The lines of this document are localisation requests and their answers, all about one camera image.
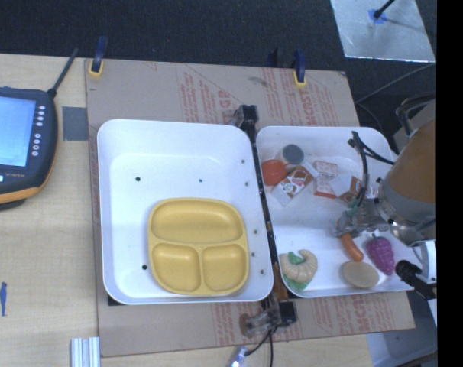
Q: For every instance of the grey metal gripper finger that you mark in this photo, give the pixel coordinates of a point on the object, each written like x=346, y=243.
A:
x=356, y=234
x=340, y=229

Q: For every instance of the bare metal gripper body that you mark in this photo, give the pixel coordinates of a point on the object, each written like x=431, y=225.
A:
x=369, y=218

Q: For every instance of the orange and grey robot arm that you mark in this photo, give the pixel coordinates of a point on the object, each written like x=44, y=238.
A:
x=413, y=166

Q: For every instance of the orange sausage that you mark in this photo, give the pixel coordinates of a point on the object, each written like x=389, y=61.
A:
x=353, y=250

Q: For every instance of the white plastic tray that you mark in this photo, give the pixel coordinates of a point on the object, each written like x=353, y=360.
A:
x=178, y=155
x=311, y=224

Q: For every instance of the purple grapes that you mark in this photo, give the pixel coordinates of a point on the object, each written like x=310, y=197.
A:
x=380, y=252

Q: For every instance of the brown and white carton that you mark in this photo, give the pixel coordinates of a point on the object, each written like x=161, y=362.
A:
x=294, y=184
x=350, y=189

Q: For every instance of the beige biscuit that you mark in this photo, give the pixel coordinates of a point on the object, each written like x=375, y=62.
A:
x=360, y=275

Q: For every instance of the orange and white carton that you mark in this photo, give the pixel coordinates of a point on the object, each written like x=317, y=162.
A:
x=325, y=184

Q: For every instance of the green leafy vegetable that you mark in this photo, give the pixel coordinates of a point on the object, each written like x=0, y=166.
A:
x=295, y=285

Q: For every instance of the thin black rod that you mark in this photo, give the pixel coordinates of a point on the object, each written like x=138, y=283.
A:
x=263, y=201

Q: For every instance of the orange round toy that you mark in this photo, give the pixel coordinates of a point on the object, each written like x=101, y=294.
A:
x=272, y=172

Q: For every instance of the clear bottle grey cap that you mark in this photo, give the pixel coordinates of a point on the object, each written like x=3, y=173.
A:
x=293, y=153

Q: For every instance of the yellow divided plate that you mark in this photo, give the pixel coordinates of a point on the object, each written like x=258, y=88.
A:
x=197, y=220

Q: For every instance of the brown cardboard board red print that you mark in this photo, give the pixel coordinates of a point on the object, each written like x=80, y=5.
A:
x=159, y=331

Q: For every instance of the black cylinder on white bracket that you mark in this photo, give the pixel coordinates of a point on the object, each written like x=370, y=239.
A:
x=407, y=271

